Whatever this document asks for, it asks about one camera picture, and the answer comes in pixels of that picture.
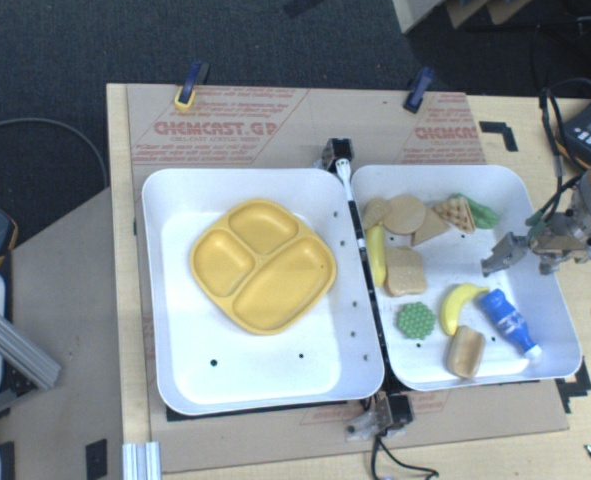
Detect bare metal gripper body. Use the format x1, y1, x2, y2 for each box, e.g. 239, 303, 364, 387
527, 207, 591, 265

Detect white plastic tray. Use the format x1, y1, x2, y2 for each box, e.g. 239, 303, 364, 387
349, 163, 584, 393
140, 167, 386, 416

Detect green lettuce leaf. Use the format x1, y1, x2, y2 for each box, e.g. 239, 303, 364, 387
453, 192, 501, 230

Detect pizza slice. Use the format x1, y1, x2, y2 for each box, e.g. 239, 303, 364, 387
433, 195, 477, 235

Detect blue bottle white cap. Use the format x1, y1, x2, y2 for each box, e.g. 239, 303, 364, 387
479, 288, 544, 361

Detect curved yellow banana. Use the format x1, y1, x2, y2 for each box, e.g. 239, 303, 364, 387
440, 282, 490, 337

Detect tan triangular bread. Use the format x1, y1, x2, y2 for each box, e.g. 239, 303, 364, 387
410, 206, 451, 248

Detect tan bread slice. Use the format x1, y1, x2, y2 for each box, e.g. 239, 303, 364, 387
384, 246, 428, 298

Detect tan bread roll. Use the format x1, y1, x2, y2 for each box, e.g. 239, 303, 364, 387
446, 325, 487, 380

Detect green grapes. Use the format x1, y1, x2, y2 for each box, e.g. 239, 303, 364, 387
396, 301, 437, 341

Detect straight yellow banana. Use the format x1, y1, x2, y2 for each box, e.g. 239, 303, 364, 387
364, 222, 388, 288

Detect tan ridged biscuit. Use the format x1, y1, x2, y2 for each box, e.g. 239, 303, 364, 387
362, 197, 393, 230

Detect thin black and white rod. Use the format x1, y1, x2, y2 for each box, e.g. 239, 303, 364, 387
335, 157, 392, 394

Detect yellow divided plate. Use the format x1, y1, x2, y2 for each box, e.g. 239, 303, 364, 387
189, 198, 338, 337

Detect brown cardboard board red print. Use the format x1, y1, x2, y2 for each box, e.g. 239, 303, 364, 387
124, 83, 571, 474

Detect black block with thin wires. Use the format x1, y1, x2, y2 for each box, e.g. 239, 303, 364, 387
347, 392, 415, 440
319, 137, 354, 172

